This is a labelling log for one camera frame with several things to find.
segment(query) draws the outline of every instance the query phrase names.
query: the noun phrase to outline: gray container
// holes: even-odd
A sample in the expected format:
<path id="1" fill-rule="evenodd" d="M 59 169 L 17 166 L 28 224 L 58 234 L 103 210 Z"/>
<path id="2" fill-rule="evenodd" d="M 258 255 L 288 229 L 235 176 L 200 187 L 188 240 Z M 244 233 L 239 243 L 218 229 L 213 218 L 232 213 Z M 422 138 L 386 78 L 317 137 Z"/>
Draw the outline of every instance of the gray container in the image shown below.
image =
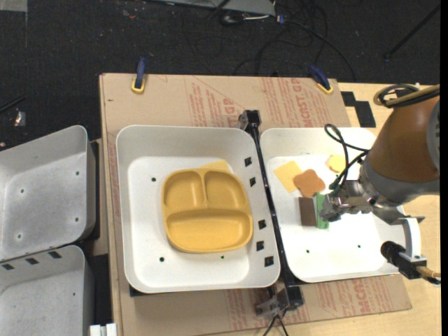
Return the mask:
<path id="1" fill-rule="evenodd" d="M 87 336 L 94 280 L 70 245 L 0 263 L 0 335 Z"/>
<path id="2" fill-rule="evenodd" d="M 0 262 L 71 244 L 95 226 L 95 157 L 73 126 L 0 153 Z"/>

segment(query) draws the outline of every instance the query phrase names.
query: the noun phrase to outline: black computer mouse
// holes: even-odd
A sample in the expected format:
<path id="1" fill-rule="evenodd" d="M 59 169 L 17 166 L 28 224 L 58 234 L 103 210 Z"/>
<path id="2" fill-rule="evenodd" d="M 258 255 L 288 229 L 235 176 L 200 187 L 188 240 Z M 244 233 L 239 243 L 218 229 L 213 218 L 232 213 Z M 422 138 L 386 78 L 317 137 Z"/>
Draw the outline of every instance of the black computer mouse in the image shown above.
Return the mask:
<path id="1" fill-rule="evenodd" d="M 240 11 L 229 10 L 221 17 L 222 25 L 238 25 L 244 21 L 243 14 Z"/>

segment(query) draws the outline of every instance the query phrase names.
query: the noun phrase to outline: yellow divided plate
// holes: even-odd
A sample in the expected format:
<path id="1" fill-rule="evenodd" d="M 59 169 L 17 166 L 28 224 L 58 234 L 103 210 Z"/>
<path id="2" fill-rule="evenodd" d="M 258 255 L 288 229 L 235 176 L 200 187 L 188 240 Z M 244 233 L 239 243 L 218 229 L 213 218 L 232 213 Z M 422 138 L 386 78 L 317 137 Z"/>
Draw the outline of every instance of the yellow divided plate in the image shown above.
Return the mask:
<path id="1" fill-rule="evenodd" d="M 162 187 L 168 240 L 188 253 L 241 248 L 252 238 L 251 208 L 241 181 L 223 169 L 183 169 Z"/>

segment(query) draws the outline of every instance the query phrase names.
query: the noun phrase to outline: cardboard sheet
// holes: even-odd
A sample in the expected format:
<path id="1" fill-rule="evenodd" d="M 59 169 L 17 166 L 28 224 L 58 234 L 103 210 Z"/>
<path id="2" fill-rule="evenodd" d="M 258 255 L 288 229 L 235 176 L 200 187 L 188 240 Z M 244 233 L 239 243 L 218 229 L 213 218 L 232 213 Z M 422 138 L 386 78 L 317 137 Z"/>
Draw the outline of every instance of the cardboard sheet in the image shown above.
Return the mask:
<path id="1" fill-rule="evenodd" d="M 123 237 L 116 160 L 116 135 L 127 125 L 233 127 L 244 109 L 258 109 L 270 127 L 350 126 L 336 81 L 326 95 L 309 78 L 223 76 L 147 76 L 146 90 L 134 94 L 131 74 L 100 76 L 103 138 L 106 143 L 109 241 L 114 321 L 120 335 L 210 335 L 265 328 L 255 305 L 268 299 L 262 290 L 217 290 L 130 295 L 123 267 Z M 409 309 L 399 275 L 302 286 L 305 305 L 287 313 L 284 322 L 305 323 Z"/>

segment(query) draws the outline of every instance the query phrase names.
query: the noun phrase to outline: blue and yellow clamp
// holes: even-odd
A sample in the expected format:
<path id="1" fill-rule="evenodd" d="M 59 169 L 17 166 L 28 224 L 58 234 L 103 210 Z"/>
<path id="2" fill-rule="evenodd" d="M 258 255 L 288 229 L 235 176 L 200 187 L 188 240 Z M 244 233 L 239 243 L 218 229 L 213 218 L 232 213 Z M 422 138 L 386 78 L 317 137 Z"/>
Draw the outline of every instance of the blue and yellow clamp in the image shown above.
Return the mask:
<path id="1" fill-rule="evenodd" d="M 145 66 L 146 66 L 146 58 L 140 57 L 139 63 L 137 64 L 136 77 L 132 79 L 132 91 L 135 93 L 143 93 L 145 89 Z"/>
<path id="2" fill-rule="evenodd" d="M 317 82 L 318 89 L 327 95 L 333 92 L 333 86 L 330 84 L 327 76 L 325 76 L 322 70 L 312 64 L 308 67 L 308 73 Z"/>

